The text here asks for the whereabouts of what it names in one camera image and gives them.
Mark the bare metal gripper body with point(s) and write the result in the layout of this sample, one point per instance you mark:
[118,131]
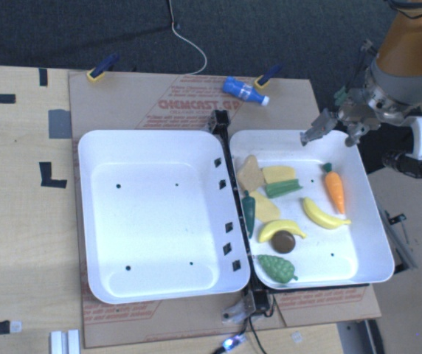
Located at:
[375,107]

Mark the yellow banana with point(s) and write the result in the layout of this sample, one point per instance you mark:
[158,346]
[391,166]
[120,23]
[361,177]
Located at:
[277,226]
[319,216]

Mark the blue plastic bottle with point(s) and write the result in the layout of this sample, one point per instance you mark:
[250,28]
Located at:
[238,89]

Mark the orange carrot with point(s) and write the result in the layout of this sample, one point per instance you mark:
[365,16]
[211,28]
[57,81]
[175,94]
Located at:
[335,190]

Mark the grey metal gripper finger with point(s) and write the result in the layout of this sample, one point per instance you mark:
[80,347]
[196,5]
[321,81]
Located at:
[356,131]
[319,125]

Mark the thin black rod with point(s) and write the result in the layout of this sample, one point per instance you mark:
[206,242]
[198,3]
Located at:
[233,175]

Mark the brown cardboard board red print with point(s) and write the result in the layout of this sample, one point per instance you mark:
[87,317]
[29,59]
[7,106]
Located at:
[122,105]

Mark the yellow toy cheese block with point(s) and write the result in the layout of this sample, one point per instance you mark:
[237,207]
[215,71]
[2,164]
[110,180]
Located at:
[278,173]

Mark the green grapes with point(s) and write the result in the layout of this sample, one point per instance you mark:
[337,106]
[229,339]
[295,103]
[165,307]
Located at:
[277,268]

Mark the tan bread slice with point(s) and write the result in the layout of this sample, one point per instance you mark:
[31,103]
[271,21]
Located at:
[249,175]

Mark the green toy beans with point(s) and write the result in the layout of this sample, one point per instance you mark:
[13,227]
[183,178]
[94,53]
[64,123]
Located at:
[283,188]

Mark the black cylinder on white bracket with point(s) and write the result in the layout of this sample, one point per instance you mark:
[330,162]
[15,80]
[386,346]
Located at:
[404,162]

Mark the brown round biscuit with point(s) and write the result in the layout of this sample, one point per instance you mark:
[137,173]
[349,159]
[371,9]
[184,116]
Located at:
[283,242]

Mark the dark green toy pepper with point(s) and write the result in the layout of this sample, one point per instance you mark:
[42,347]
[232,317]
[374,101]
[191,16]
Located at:
[249,210]

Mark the yellow toy wedge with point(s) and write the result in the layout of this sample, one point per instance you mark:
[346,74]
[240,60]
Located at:
[266,208]

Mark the white plastic tray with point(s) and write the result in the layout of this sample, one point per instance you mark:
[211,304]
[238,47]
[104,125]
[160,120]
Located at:
[152,216]
[318,256]

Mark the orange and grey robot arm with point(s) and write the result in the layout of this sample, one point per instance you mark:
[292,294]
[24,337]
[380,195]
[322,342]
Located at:
[403,50]

